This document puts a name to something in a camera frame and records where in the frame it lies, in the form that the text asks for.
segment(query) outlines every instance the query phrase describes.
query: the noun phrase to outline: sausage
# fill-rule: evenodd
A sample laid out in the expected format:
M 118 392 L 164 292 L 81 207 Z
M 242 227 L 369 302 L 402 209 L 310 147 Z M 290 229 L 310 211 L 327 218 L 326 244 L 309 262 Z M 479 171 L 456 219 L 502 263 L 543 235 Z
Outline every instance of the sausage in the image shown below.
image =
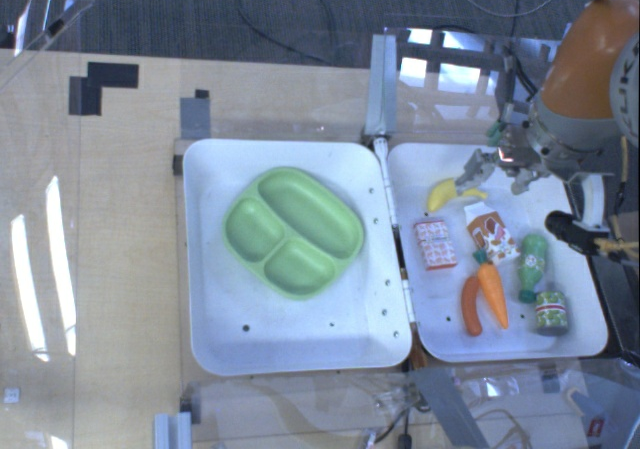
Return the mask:
M 476 298 L 480 289 L 480 281 L 475 275 L 467 278 L 462 287 L 461 306 L 462 318 L 464 326 L 472 337 L 477 337 L 482 333 L 482 325 L 478 319 L 478 310 L 476 308 Z

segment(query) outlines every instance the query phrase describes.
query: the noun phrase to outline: hinge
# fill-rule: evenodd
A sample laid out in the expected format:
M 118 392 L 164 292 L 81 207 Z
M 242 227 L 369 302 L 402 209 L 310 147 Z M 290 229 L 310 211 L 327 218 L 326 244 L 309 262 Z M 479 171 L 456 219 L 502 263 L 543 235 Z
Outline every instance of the hinge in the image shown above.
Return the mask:
M 409 316 L 409 323 L 416 322 L 416 313 L 413 310 L 413 289 L 408 280 L 402 281 L 402 292 L 404 292 L 404 303 L 407 306 L 407 315 Z

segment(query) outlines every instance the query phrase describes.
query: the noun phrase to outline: green bottle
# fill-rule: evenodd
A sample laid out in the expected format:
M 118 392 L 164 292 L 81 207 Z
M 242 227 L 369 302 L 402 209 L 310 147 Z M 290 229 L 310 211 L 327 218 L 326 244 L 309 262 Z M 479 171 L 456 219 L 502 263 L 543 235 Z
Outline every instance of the green bottle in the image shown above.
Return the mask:
M 518 266 L 518 278 L 522 286 L 518 298 L 522 303 L 536 301 L 533 289 L 544 274 L 546 253 L 547 241 L 542 236 L 529 234 L 522 241 L 522 254 Z

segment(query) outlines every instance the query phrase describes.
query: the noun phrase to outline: white tray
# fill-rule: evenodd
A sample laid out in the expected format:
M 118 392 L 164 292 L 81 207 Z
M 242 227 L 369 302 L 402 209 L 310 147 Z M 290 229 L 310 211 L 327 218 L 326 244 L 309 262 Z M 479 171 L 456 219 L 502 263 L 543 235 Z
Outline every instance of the white tray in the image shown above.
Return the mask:
M 222 219 L 257 176 L 278 166 L 320 180 L 360 217 L 364 245 L 308 300 L 273 291 L 225 248 Z M 184 157 L 191 343 L 218 375 L 388 367 L 411 332 L 376 157 L 349 143 L 202 140 Z
M 510 192 L 512 179 L 496 170 L 481 189 L 489 193 L 485 202 L 496 208 L 517 242 L 532 231 L 546 237 L 549 243 L 547 272 L 538 289 L 545 286 L 545 281 L 553 281 L 555 287 L 566 294 L 570 324 L 567 334 L 560 337 L 536 334 L 533 307 L 517 299 L 520 288 L 516 260 L 498 266 L 507 296 L 509 328 L 499 328 L 484 298 L 480 297 L 478 314 L 484 331 L 479 337 L 466 333 L 460 292 L 477 264 L 471 256 L 476 248 L 466 229 L 464 206 L 479 201 L 478 198 L 454 199 L 433 214 L 447 222 L 458 265 L 444 270 L 424 270 L 412 232 L 413 224 L 424 219 L 426 198 L 431 188 L 443 179 L 458 177 L 476 148 L 407 143 L 395 147 L 389 156 L 389 173 L 422 343 L 431 354 L 447 362 L 578 357 L 599 353 L 607 342 L 607 325 L 587 261 L 544 228 L 545 217 L 551 211 L 570 212 L 564 186 L 558 179 L 540 179 L 531 184 L 529 192 L 514 196 Z

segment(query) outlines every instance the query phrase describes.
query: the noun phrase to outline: green can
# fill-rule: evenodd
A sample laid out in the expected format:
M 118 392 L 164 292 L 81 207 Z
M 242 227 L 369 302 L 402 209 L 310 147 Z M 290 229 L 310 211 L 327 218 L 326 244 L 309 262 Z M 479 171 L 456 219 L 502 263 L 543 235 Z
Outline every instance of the green can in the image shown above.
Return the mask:
M 520 294 L 518 299 L 522 303 L 536 301 L 534 287 L 542 275 L 546 266 L 547 240 L 538 234 L 529 234 L 522 240 L 522 253 L 518 265 L 518 278 L 520 279 Z
M 536 297 L 536 323 L 540 335 L 562 335 L 569 330 L 567 299 L 560 291 L 544 291 Z

